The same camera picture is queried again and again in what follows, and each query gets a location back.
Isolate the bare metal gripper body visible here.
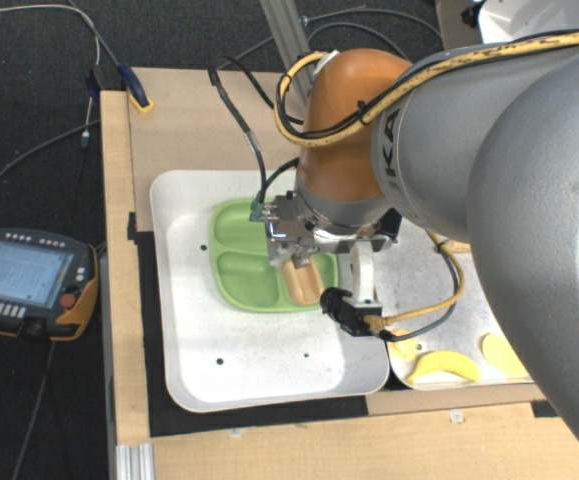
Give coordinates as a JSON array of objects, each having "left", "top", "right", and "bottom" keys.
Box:
[{"left": 264, "top": 194, "right": 399, "bottom": 270}]

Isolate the tan bread roll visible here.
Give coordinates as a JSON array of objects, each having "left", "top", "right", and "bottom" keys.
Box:
[{"left": 281, "top": 257, "right": 326, "bottom": 307}]

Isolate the green divided plate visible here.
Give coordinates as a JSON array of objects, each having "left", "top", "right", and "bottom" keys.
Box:
[{"left": 209, "top": 198, "right": 341, "bottom": 315}]

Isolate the white plastic tray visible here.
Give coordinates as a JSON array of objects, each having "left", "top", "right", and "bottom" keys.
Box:
[
  {"left": 372, "top": 216, "right": 541, "bottom": 392},
  {"left": 149, "top": 169, "right": 391, "bottom": 414}
]

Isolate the brown cardboard board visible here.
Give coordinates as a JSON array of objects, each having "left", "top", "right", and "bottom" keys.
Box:
[{"left": 127, "top": 66, "right": 550, "bottom": 417}]

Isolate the yellow flat piece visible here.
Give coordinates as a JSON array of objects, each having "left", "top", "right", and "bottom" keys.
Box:
[
  {"left": 480, "top": 332, "right": 529, "bottom": 380},
  {"left": 387, "top": 338, "right": 421, "bottom": 363}
]

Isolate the yellow banana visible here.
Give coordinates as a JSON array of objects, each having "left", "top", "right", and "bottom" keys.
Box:
[{"left": 406, "top": 350, "right": 482, "bottom": 386}]

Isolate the black cylinder on white bracket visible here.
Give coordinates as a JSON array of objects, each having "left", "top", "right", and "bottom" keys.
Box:
[{"left": 319, "top": 241, "right": 386, "bottom": 339}]

